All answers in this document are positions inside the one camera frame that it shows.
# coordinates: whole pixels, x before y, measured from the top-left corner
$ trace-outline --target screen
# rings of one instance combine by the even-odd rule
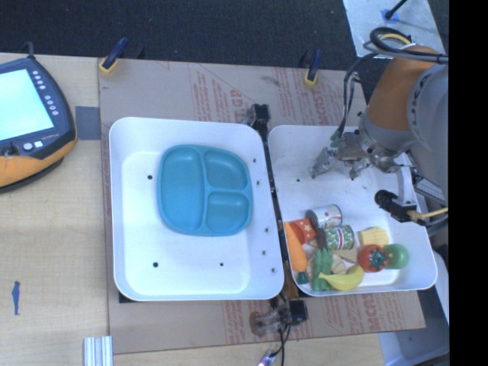
[[[0,74],[0,141],[51,127],[53,122],[27,70]]]

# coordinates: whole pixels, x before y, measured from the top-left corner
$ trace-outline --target yellow banana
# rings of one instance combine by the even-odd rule
[[[337,290],[351,290],[358,286],[364,278],[364,270],[360,265],[353,265],[347,274],[319,273],[319,278],[325,279]]]

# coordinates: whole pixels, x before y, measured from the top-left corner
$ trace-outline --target black floor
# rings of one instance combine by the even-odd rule
[[[449,0],[428,0],[446,53]],[[0,52],[106,56],[120,38],[145,59],[295,67],[322,51],[321,69],[356,60],[342,0],[0,0]],[[385,62],[361,65],[366,99]]]

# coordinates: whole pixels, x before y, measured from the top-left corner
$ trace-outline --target green can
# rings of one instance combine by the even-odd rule
[[[349,225],[337,226],[335,228],[323,229],[327,241],[327,249],[352,249],[354,246],[354,231]]]

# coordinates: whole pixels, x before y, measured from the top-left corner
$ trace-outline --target white tray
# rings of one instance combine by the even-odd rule
[[[231,236],[170,230],[156,195],[159,163],[172,146],[228,150],[249,169],[252,218]],[[109,133],[114,279],[137,301],[265,300],[284,283],[275,210],[259,134],[244,124],[126,117]]]
[[[412,222],[399,223],[374,202],[378,190],[398,193],[395,174],[384,174],[370,167],[352,181],[348,176],[349,168],[337,162],[335,168],[311,178],[310,170],[317,156],[325,146],[330,148],[329,138],[335,131],[336,127],[282,125],[269,133],[268,144],[282,220],[299,220],[305,218],[307,209],[337,204],[342,211],[342,224],[350,225],[355,231],[358,246],[359,230],[380,226],[387,231],[390,243],[401,244],[407,249],[409,263],[398,270],[365,273],[361,284],[350,291],[314,291],[310,284],[297,283],[297,286],[315,297],[431,287],[437,278],[437,266],[425,228]],[[315,252],[307,244],[304,248],[307,257]]]

